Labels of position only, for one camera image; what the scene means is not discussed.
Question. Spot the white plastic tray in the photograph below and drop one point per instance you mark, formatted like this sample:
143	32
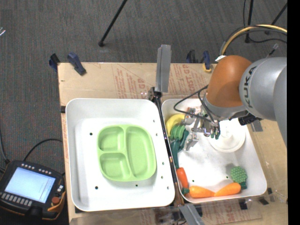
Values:
211	167
82	111

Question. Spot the orange carrot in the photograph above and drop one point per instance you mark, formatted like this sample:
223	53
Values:
201	192
182	177
229	189

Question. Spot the brown cardboard board, red print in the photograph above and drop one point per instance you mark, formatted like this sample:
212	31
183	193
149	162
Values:
105	83

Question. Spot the white bowl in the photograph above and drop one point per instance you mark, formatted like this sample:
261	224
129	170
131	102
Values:
230	142

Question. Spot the dark green toy leaf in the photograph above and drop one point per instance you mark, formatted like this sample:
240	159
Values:
175	152

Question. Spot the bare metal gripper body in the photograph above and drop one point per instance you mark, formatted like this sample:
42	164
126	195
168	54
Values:
203	125

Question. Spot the black cylinder on white bracket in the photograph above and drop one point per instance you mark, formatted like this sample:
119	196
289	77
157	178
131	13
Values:
248	119

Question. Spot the yellow banana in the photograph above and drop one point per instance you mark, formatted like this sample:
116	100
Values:
173	121

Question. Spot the light green ribbed toy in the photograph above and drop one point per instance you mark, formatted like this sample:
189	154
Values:
177	132

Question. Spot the green broccoli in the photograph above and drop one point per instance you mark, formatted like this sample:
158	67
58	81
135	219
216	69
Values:
238	174

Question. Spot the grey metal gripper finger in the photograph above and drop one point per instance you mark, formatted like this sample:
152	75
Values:
192	111
192	142

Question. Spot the green divided plate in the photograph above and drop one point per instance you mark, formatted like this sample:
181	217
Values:
138	153

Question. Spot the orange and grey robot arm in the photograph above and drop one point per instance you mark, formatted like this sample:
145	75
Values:
262	88

